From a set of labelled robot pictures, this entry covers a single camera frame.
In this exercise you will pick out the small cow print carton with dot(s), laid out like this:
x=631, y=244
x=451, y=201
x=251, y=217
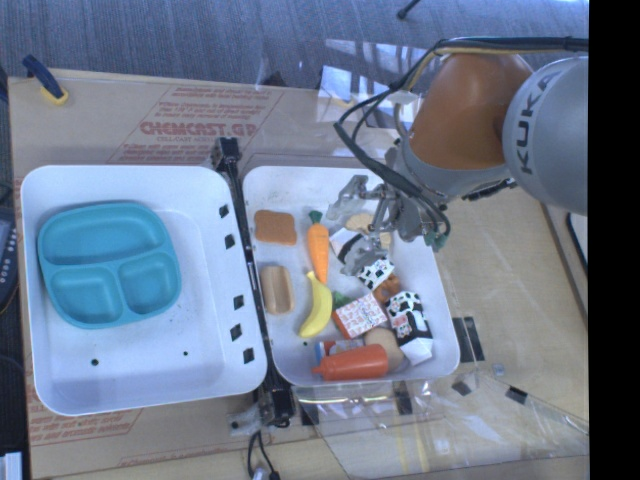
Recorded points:
x=376, y=270

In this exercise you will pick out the orange toast slice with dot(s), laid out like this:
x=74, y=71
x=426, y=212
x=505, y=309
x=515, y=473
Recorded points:
x=275, y=228

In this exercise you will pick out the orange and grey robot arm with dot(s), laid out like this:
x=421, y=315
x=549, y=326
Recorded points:
x=465, y=118

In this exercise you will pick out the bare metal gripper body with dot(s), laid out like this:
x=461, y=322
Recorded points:
x=407, y=215

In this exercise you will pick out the orange sauce bottle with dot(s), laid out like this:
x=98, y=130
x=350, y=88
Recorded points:
x=357, y=363

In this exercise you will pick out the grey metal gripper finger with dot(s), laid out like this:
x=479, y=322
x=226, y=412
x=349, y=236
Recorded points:
x=362, y=253
x=347, y=195

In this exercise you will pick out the red and white carton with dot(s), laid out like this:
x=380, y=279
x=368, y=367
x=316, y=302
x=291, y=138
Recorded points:
x=360, y=315

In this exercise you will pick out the orange carrot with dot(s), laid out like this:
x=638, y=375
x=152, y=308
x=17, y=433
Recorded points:
x=318, y=248

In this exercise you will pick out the white plastic tray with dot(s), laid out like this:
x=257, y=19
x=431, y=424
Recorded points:
x=290, y=353
x=130, y=368

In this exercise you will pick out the blue red white can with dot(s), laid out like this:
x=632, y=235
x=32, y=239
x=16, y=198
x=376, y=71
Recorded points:
x=325, y=350

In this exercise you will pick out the beige round biscuit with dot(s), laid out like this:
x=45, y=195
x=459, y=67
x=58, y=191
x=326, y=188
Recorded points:
x=359, y=222

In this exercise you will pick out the yellow banana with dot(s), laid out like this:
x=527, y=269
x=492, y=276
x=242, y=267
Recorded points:
x=321, y=310

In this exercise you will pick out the sausage in beige bun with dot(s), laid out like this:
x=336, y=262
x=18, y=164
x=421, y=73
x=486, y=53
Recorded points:
x=276, y=290

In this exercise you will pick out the blue divided plate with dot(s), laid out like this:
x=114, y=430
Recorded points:
x=107, y=263

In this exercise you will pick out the thin black rod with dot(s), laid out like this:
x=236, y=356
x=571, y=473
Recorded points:
x=248, y=263

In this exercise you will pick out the brown cardboard board red print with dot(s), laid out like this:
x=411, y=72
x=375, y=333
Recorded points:
x=500, y=268

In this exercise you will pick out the black and white carton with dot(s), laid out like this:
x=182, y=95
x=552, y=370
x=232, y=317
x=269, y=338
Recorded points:
x=342, y=243

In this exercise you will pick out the tall cow print carton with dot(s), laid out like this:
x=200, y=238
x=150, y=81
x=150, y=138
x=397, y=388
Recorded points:
x=410, y=323

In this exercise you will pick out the brown pretzel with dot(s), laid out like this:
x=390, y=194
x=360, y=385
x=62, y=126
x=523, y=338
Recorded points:
x=387, y=288

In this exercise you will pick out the green broccoli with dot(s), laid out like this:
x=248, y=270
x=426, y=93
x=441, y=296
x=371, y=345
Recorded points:
x=340, y=299

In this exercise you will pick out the beige bread roll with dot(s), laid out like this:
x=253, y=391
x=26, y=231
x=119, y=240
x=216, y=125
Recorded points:
x=387, y=340

